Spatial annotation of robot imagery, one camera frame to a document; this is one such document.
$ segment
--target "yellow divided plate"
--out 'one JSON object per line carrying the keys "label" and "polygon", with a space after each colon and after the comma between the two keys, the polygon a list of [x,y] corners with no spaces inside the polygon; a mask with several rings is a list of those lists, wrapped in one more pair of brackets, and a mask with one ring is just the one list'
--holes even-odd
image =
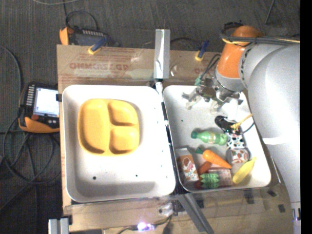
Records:
{"label": "yellow divided plate", "polygon": [[78,112],[78,139],[82,148],[93,154],[129,154],[139,145],[137,112],[122,100],[87,100]]}

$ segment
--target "orange carrot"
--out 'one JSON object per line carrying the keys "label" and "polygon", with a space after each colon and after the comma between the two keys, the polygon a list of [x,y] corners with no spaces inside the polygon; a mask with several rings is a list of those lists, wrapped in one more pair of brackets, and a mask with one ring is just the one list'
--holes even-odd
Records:
{"label": "orange carrot", "polygon": [[197,148],[196,153],[202,154],[203,158],[206,161],[211,162],[212,164],[219,165],[229,169],[232,168],[232,166],[228,162],[226,162],[223,158],[221,158],[219,155],[215,154],[213,151],[209,149],[202,151],[200,148]]}
{"label": "orange carrot", "polygon": [[200,175],[206,173],[209,170],[209,168],[211,167],[211,165],[212,165],[212,163],[209,161],[206,161],[205,163],[203,163],[200,166],[200,168],[198,169],[198,175],[200,176]]}

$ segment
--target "bottle cap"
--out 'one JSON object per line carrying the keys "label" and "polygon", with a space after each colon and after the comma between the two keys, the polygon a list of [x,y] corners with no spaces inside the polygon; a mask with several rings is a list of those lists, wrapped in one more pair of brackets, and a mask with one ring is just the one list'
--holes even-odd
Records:
{"label": "bottle cap", "polygon": [[193,131],[193,132],[191,133],[191,138],[197,138],[197,132]]}
{"label": "bottle cap", "polygon": [[203,150],[201,150],[199,147],[196,149],[195,153],[197,154],[203,154]]}

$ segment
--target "table surface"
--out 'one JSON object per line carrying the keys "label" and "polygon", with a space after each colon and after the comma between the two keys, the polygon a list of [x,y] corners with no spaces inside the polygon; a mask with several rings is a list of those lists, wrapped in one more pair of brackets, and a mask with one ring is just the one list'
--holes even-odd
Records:
{"label": "table surface", "polygon": [[[196,61],[196,52],[170,51],[171,84],[193,85],[215,53],[205,53]],[[58,92],[74,84],[146,85],[153,80],[154,50],[101,48],[92,56],[87,46],[57,46]],[[128,199],[87,204],[73,203],[66,191],[65,153],[62,103],[60,102],[60,145],[62,165],[62,199],[64,216],[71,216],[70,232],[105,229],[106,234],[118,233],[123,228],[141,221],[161,223],[165,215],[158,208],[173,198]],[[272,179],[265,188],[207,192],[196,195],[203,203],[202,212],[215,233],[284,233],[292,234],[292,212],[286,187],[280,183],[270,154],[264,148]],[[164,224],[154,231],[162,233]],[[172,233],[199,233],[185,211],[171,218]]]}

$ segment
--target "green bottle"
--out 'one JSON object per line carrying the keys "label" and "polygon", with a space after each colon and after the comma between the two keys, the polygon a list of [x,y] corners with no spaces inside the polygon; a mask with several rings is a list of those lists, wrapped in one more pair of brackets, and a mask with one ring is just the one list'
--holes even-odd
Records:
{"label": "green bottle", "polygon": [[191,138],[199,138],[205,143],[219,144],[219,145],[224,145],[228,141],[228,136],[226,134],[218,134],[218,133],[209,132],[209,131],[204,131],[201,133],[193,131],[191,133]]}

